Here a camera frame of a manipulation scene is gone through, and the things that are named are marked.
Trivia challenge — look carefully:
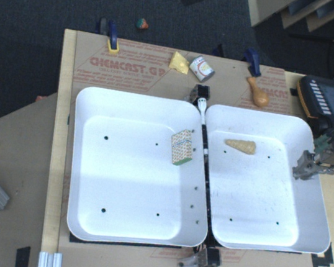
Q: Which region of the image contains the white small can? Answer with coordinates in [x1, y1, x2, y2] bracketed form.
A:
[186, 54, 218, 85]

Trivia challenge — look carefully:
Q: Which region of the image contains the tan chicken drumstick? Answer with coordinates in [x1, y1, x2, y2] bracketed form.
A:
[242, 75, 274, 109]

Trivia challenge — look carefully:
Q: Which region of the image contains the thin black and white rod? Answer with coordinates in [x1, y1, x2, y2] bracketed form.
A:
[175, 97, 233, 248]

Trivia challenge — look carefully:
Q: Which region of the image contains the white plastic tray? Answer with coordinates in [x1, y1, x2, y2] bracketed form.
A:
[53, 84, 228, 260]
[184, 101, 334, 265]

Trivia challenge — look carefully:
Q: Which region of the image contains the brown cardboard board red print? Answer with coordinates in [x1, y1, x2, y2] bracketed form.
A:
[38, 30, 334, 267]

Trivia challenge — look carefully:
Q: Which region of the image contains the patterned white and green carton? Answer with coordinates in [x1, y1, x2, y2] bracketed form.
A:
[167, 126, 199, 169]

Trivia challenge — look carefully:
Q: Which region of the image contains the green and orange toy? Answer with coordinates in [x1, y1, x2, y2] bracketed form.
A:
[135, 16, 150, 31]

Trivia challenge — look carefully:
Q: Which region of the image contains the tan ice cream cone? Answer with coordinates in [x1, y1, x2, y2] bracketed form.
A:
[223, 137, 258, 157]

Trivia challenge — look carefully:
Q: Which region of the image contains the yellow cheese wedge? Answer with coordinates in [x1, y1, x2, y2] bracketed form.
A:
[167, 50, 193, 76]

